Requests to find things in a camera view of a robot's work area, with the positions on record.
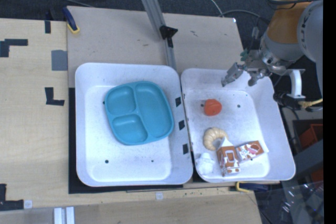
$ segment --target white crumpled object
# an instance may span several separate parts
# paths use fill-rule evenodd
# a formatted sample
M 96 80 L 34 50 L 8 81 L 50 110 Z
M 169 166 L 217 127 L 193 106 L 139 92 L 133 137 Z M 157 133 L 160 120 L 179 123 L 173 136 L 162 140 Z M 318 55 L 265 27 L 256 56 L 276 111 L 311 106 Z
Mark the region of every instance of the white crumpled object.
M 215 161 L 208 152 L 205 152 L 195 161 L 195 164 L 200 175 L 207 175 L 213 172 Z

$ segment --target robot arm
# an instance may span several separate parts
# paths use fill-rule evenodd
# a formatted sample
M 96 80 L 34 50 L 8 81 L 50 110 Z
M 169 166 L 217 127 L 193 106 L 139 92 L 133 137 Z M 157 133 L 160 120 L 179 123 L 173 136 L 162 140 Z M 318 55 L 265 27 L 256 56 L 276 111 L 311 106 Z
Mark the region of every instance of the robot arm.
M 323 96 L 323 0 L 267 0 L 277 5 L 273 18 L 263 34 L 258 50 L 245 50 L 243 65 L 235 63 L 222 79 L 222 86 L 237 79 L 247 71 L 253 86 L 272 73 L 290 76 L 292 92 L 287 97 L 298 104 L 301 95 L 301 73 L 289 69 L 290 65 L 306 55 L 316 63 L 318 82 Z

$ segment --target table surface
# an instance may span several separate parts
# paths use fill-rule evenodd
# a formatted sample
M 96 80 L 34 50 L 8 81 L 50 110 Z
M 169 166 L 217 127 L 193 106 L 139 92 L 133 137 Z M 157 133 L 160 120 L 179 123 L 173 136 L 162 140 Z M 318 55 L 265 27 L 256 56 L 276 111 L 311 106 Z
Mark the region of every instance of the table surface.
M 28 39 L 28 46 L 10 46 L 9 57 L 0 58 L 0 134 L 3 141 L 0 144 L 0 183 L 7 184 L 6 199 L 31 200 L 33 207 L 37 208 L 150 201 L 156 199 L 158 191 L 163 193 L 164 199 L 210 196 L 232 199 L 235 196 L 243 205 L 254 208 L 252 212 L 259 223 L 258 210 L 251 200 L 254 196 L 241 195 L 225 187 L 232 184 L 187 183 L 183 189 L 68 194 L 68 88 L 74 86 L 76 66 L 88 61 L 165 64 L 164 50 L 160 47 L 162 41 L 155 37 L 146 13 L 69 9 L 81 28 L 76 36 L 67 30 L 65 22 L 51 21 L 51 33 L 46 34 L 45 22 L 41 20 L 0 19 L 0 41 Z M 120 32 L 119 28 L 112 32 L 111 28 L 104 36 L 106 29 L 97 30 L 100 23 L 95 21 L 92 13 L 107 20 L 113 15 L 113 25 L 122 24 L 129 32 Z M 81 19 L 83 15 L 91 16 L 96 23 L 96 28 L 92 28 L 96 37 L 86 28 L 87 21 Z M 237 26 L 231 19 L 177 14 L 164 16 L 167 25 L 179 29 L 179 35 L 173 37 L 179 73 L 192 67 L 227 69 L 233 61 L 239 61 L 242 46 Z M 91 36 L 97 42 L 93 44 L 90 38 L 86 43 L 81 42 L 85 36 Z M 125 44 L 119 43 L 122 37 L 127 37 Z M 107 39 L 110 40 L 108 46 L 104 42 Z M 130 39 L 134 41 L 132 46 L 129 45 Z M 82 45 L 82 53 L 76 50 L 78 44 Z M 109 54 L 106 58 L 111 44 L 116 46 L 119 56 Z M 132 58 L 132 48 L 136 46 L 140 47 L 136 50 L 142 61 Z M 214 52 L 209 55 L 207 52 L 211 49 Z M 55 50 L 68 52 L 68 71 L 52 69 L 51 52 Z M 47 105 L 46 87 L 53 87 L 54 99 L 64 100 L 64 105 Z

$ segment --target blue divided plate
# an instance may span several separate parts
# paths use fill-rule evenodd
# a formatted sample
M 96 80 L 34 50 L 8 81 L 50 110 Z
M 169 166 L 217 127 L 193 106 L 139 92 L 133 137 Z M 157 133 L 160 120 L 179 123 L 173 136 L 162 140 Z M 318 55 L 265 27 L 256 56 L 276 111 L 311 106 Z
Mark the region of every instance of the blue divided plate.
M 174 120 L 162 89 L 149 81 L 117 86 L 105 96 L 105 111 L 116 139 L 141 145 L 168 136 Z

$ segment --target white tray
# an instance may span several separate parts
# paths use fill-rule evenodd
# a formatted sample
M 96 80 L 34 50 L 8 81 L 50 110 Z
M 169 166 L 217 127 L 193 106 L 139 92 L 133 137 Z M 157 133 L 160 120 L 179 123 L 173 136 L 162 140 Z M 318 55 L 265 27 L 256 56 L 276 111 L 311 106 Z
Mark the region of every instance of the white tray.
M 187 69 L 181 75 L 194 157 L 197 159 L 208 152 L 216 161 L 212 173 L 200 176 L 210 183 L 291 179 L 295 174 L 295 163 L 278 105 L 272 98 L 274 90 L 270 79 L 263 78 L 249 87 L 250 76 L 244 72 L 236 81 L 222 87 L 221 79 L 225 75 L 226 70 L 212 69 Z M 217 99 L 222 104 L 220 114 L 205 115 L 201 105 L 207 99 Z M 260 140 L 269 152 L 241 163 L 240 173 L 222 177 L 216 153 L 203 145 L 203 135 L 209 127 L 225 130 L 235 146 Z
M 172 109 L 174 130 L 159 141 L 123 145 L 111 131 L 104 97 L 113 87 L 142 80 L 154 82 L 164 91 Z M 84 184 L 93 187 L 179 185 L 191 178 L 193 165 L 180 78 L 174 69 L 85 63 L 76 71 L 75 85 L 77 174 Z

